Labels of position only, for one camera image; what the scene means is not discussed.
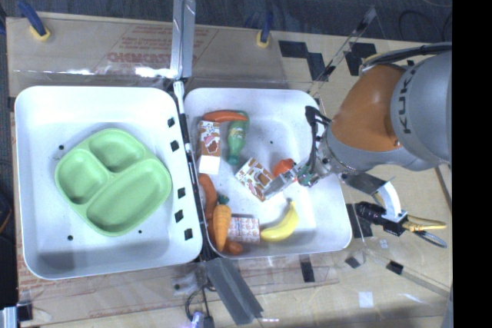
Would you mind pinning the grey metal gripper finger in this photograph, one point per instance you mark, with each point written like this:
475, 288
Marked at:
277, 188
291, 171

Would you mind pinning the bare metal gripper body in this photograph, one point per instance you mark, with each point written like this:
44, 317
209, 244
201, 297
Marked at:
312, 169

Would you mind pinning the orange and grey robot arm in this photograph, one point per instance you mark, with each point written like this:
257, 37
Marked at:
384, 119

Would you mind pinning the small orange toy carrot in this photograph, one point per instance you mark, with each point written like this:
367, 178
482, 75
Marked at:
282, 167

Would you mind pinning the white and brown carton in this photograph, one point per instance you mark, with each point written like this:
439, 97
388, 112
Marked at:
251, 176
209, 150

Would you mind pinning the yellow banana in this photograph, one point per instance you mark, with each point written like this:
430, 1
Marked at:
286, 224

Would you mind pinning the white plastic tray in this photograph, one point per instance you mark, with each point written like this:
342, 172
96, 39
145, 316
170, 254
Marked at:
292, 119
46, 111

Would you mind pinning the white can red print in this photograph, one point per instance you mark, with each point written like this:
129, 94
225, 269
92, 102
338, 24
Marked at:
246, 229

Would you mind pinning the green bottle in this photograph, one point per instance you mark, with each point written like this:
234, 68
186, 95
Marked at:
236, 138

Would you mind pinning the orange carrot green top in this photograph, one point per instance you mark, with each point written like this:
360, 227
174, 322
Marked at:
221, 222

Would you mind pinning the long orange toy carrot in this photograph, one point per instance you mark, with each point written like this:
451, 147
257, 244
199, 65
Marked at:
208, 190

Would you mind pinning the orange red sausage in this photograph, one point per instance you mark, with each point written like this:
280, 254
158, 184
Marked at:
225, 116

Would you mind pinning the green divided plate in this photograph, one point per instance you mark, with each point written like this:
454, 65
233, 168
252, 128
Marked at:
127, 196

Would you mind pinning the brown cardboard board red print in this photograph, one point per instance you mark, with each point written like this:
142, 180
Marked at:
96, 50

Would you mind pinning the black cylinder on white bracket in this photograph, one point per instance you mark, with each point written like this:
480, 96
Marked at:
388, 217

